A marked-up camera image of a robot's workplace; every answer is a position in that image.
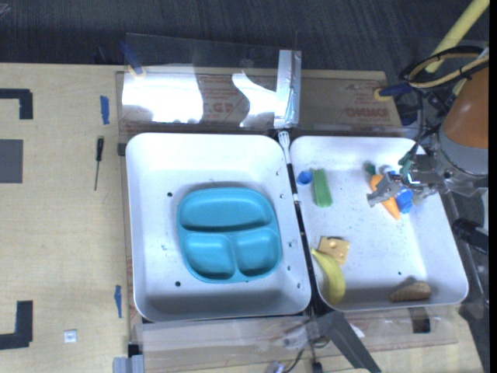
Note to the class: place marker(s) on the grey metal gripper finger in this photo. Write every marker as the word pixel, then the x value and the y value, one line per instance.
pixel 382 189

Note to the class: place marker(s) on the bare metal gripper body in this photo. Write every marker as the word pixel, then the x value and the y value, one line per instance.
pixel 429 173

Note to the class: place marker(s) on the orange carrot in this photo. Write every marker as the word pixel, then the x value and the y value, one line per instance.
pixel 391 206

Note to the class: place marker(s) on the blue plastic bottle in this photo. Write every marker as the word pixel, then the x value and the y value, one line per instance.
pixel 404 201

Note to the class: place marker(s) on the white plastic tray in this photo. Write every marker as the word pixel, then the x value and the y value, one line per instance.
pixel 155 224
pixel 372 247

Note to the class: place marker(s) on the green rectangular block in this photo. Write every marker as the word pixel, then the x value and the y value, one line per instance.
pixel 322 189

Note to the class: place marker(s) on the yellow cheese slice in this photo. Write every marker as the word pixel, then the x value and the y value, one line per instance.
pixel 336 249

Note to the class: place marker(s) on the small blue cup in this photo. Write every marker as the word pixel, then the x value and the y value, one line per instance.
pixel 304 178

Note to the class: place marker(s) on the yellow banana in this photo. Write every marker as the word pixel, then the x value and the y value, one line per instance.
pixel 334 276

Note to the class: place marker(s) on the brown bread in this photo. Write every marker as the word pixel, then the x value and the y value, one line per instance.
pixel 411 292

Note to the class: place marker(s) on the blue divided plate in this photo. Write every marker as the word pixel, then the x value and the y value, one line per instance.
pixel 227 233

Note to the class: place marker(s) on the black screwdriver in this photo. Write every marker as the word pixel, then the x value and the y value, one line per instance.
pixel 99 157

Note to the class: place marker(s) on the small white square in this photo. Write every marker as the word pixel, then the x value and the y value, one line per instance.
pixel 70 336

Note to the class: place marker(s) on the black cylinder on white bracket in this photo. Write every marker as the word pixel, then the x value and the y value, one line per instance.
pixel 470 232

